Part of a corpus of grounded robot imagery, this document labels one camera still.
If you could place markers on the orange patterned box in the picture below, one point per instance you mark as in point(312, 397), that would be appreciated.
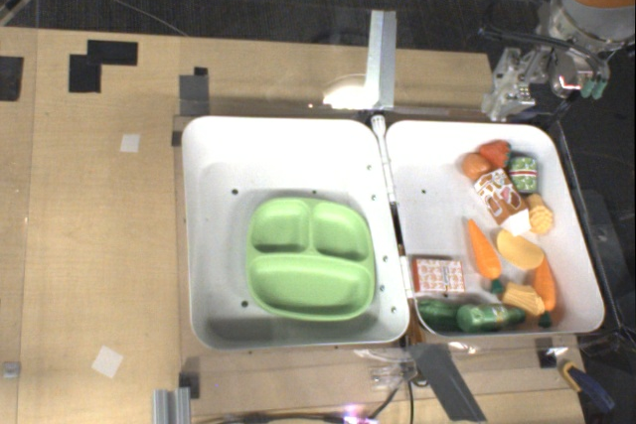
point(438, 275)

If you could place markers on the green divided plate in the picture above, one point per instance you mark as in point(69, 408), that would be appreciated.
point(308, 280)

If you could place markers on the white plastic tray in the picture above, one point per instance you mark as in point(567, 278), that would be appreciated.
point(218, 233)
point(437, 223)

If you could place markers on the dark green toy cucumber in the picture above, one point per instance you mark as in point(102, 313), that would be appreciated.
point(437, 315)

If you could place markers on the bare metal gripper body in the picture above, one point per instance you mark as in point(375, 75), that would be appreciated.
point(559, 29)

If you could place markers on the brown and white carton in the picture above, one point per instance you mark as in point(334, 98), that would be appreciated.
point(501, 198)

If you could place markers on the brown toy bread roll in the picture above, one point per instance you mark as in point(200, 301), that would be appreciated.
point(475, 166)

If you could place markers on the yellow toy corn cob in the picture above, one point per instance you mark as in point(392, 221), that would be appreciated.
point(522, 298)

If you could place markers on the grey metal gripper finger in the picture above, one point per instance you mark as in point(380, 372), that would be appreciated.
point(503, 104)
point(506, 67)

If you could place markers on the green plastic bottle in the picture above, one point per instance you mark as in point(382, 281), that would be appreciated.
point(484, 318)

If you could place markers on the yellow toy crisp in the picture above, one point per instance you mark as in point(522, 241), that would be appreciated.
point(519, 252)

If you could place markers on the green and white can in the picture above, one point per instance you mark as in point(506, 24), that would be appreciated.
point(524, 174)

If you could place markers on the orange toy carrot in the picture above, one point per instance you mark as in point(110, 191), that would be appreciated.
point(545, 285)
point(484, 253)

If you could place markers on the yellow toy corn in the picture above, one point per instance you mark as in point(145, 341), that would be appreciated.
point(540, 213)

